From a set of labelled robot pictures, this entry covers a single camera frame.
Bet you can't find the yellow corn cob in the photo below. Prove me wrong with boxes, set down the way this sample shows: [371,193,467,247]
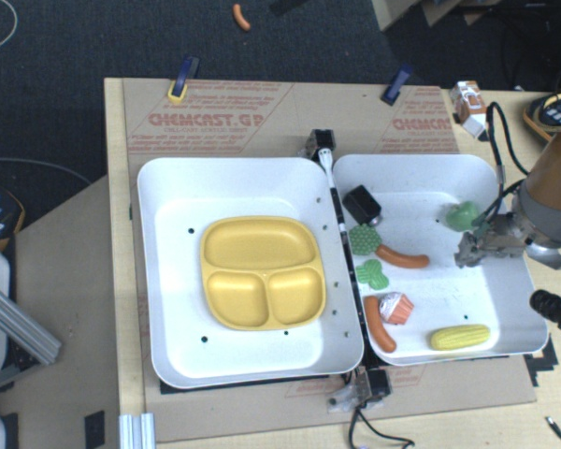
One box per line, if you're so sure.
[430,324,492,352]

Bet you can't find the black cylinder on white bracket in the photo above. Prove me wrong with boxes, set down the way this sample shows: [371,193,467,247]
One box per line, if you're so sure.
[528,288,561,335]

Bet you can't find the brown cardboard board red print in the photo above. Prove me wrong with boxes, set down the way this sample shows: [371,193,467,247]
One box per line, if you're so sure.
[121,78,539,443]

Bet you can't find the yellow divided plate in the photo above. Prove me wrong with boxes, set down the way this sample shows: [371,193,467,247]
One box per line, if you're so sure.
[198,215,328,332]

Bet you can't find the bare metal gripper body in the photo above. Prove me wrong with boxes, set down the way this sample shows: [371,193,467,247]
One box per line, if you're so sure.
[475,213,561,271]

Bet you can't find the white plastic tray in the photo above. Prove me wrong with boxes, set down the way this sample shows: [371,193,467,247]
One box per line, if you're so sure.
[136,156,366,389]
[331,152,550,367]

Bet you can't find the green broccoli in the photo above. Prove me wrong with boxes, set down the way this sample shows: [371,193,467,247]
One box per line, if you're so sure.
[354,258,391,292]

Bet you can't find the orange sausage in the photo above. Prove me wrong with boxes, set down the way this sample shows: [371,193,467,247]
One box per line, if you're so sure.
[374,243,431,270]
[363,295,398,355]
[232,3,252,33]

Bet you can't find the thin black and white rod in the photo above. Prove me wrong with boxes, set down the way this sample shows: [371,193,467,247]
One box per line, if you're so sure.
[317,148,373,369]

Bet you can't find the green pepper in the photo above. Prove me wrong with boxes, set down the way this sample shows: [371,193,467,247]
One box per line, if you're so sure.
[444,200,481,233]

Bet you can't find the black block with thin wires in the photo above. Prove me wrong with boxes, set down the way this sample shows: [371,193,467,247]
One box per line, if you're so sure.
[302,128,337,159]
[326,366,394,413]

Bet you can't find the small black bottle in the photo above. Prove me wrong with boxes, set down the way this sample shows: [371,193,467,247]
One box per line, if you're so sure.
[341,184,383,228]

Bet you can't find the orange cupcake with white icing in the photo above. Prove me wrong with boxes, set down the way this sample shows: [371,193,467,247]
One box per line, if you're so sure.
[378,291,415,326]

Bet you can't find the brown and white carton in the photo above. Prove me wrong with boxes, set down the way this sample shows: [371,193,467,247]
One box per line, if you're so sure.
[449,80,489,141]

